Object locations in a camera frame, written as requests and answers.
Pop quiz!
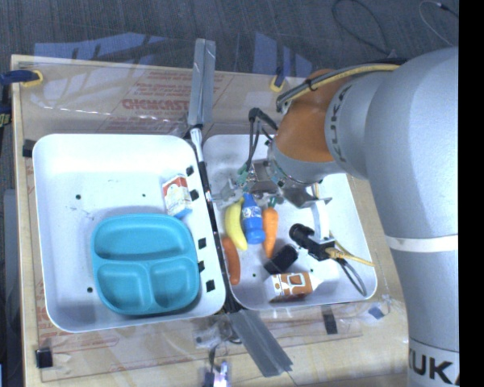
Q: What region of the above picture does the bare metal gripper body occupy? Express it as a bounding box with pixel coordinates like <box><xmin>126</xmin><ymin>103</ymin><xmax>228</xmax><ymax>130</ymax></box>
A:
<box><xmin>241</xmin><ymin>160</ymin><xmax>314</xmax><ymax>201</ymax></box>

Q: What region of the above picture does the orange carrot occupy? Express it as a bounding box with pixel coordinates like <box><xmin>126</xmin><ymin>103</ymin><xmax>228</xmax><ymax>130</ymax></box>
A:
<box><xmin>261</xmin><ymin>206</ymin><xmax>280</xmax><ymax>260</ymax></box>

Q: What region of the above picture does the blue bottle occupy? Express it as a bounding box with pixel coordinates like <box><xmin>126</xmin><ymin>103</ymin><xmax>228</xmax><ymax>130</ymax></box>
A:
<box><xmin>240</xmin><ymin>193</ymin><xmax>266</xmax><ymax>245</ymax></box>

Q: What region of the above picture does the yellow banana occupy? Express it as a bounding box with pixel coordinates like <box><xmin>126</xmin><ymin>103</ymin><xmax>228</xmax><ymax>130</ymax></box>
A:
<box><xmin>224</xmin><ymin>198</ymin><xmax>249</xmax><ymax>252</ymax></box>

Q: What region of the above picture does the red and white carton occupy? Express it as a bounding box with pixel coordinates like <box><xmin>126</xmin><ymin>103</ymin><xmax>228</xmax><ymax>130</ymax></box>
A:
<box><xmin>161</xmin><ymin>173</ymin><xmax>194</xmax><ymax>219</ymax></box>

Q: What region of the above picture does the black box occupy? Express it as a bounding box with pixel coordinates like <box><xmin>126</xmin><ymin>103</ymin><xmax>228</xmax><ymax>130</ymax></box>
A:
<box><xmin>263</xmin><ymin>243</ymin><xmax>299</xmax><ymax>276</ymax></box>

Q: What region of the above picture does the orange sausage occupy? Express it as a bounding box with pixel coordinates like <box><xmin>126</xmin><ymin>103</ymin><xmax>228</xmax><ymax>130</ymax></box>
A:
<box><xmin>221</xmin><ymin>235</ymin><xmax>242</xmax><ymax>286</ymax></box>

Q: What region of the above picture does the white plastic tray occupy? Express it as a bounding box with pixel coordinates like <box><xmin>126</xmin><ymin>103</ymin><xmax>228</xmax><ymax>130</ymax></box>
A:
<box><xmin>31</xmin><ymin>133</ymin><xmax>227</xmax><ymax>334</ymax></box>
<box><xmin>201</xmin><ymin>134</ymin><xmax>378</xmax><ymax>312</ymax></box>

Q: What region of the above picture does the brown and white carton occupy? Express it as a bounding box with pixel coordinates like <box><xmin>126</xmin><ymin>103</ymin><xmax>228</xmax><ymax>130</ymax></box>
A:
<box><xmin>265</xmin><ymin>271</ymin><xmax>322</xmax><ymax>303</ymax></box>

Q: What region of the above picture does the blue divided plate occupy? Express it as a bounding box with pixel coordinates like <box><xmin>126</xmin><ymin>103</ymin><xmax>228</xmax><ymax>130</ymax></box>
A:
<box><xmin>90</xmin><ymin>214</ymin><xmax>202</xmax><ymax>316</ymax></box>

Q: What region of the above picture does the brown cardboard board, red print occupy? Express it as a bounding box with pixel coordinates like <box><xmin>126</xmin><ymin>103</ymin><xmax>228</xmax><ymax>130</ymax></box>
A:
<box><xmin>18</xmin><ymin>63</ymin><xmax>366</xmax><ymax>382</ymax></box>

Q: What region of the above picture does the black cylinder on white bracket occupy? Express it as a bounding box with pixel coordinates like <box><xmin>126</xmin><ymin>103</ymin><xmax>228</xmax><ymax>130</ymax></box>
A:
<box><xmin>289</xmin><ymin>198</ymin><xmax>336</xmax><ymax>262</ymax></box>

